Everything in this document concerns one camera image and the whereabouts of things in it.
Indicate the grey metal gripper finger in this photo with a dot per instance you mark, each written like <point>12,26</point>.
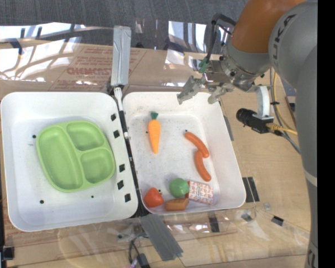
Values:
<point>187,89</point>
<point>215,95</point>

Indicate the orange carrot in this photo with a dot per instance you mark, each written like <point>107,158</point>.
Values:
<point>154,133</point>

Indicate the white and orange carton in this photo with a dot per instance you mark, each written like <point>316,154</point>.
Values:
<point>201,193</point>

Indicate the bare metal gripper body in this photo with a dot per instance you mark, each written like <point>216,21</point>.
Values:
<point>222,75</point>

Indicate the orange sausage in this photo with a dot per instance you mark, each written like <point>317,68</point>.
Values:
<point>196,142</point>
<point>202,167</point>

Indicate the green apple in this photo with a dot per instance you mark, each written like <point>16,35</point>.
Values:
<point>178,187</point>

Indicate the red pepper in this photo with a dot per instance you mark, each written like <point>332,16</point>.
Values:
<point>153,198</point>

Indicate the thin black and white rod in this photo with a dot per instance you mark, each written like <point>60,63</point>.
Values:
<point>125,127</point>

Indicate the green divided plate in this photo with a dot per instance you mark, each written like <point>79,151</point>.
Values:
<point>58,158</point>

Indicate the black cylinder on white bracket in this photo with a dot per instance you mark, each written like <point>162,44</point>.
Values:
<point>251,119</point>

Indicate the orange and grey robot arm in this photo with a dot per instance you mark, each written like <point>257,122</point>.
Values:
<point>293,46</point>

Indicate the white plastic tray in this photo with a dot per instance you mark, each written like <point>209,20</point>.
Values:
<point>25,149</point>
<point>173,166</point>

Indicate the brown cardboard board red print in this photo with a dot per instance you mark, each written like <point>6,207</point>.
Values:
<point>270,177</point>

